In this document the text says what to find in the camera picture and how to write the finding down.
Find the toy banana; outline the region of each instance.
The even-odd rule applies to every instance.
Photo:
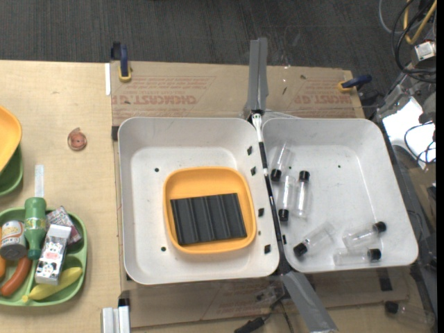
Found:
[[[28,295],[24,295],[22,297],[23,302],[27,302],[29,299],[31,300],[43,300],[59,291],[62,291],[65,287],[68,287],[72,283],[74,283],[81,275],[82,268],[68,268],[65,269],[60,274],[60,281],[58,285],[50,285],[50,284],[38,284],[36,285]]]

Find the bottle label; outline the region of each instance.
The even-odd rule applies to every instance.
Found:
[[[46,219],[39,219],[38,217],[31,217],[25,220],[25,230],[45,230]]]

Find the clear vial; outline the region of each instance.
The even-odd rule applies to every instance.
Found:
[[[299,173],[299,181],[296,190],[296,208],[295,213],[299,217],[307,217],[309,212],[309,198],[310,198],[310,173],[308,171],[301,171]]]
[[[330,222],[311,231],[305,238],[293,248],[296,257],[302,257],[305,253],[316,253],[333,243],[334,228]]]
[[[378,262],[382,253],[378,248],[362,248],[359,250],[338,249],[333,254],[334,265],[369,264]]]
[[[284,186],[281,187],[277,199],[277,214],[279,220],[286,222],[289,215],[294,210],[296,201],[296,179],[293,176],[286,176]]]
[[[435,315],[422,307],[407,303],[387,301],[386,313],[396,318],[400,323],[415,327],[432,328],[435,324]]]
[[[351,230],[346,230],[342,240],[347,248],[365,246],[374,242],[380,233],[385,232],[387,226],[384,222],[367,223]]]
[[[277,151],[272,163],[272,170],[270,174],[270,178],[272,181],[280,181],[282,174],[285,172],[285,169],[291,164],[293,160],[293,153],[290,150],[290,146],[288,143],[285,143],[281,149]]]

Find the black cap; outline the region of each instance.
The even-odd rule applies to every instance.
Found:
[[[280,209],[278,214],[279,214],[279,220],[281,220],[282,222],[287,222],[289,220],[288,210]]]
[[[308,248],[304,243],[299,243],[296,247],[293,248],[293,252],[296,257],[302,257],[307,251]]]
[[[387,301],[385,303],[386,312],[390,314],[396,314],[398,312],[398,309],[400,308],[399,304],[393,301]]]
[[[387,226],[384,222],[375,223],[375,227],[378,233],[385,232],[387,230]]]
[[[273,169],[273,170],[271,171],[271,180],[272,180],[272,181],[279,181],[281,175],[282,175],[281,170],[279,170],[279,169]]]
[[[371,262],[377,262],[379,259],[381,259],[381,251],[379,249],[369,249],[367,252],[367,256],[370,259]]]
[[[308,181],[310,180],[310,173],[306,170],[302,170],[299,173],[299,180]]]

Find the cow print carton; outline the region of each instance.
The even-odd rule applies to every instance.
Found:
[[[51,224],[35,270],[36,283],[58,285],[70,234],[70,227]]]

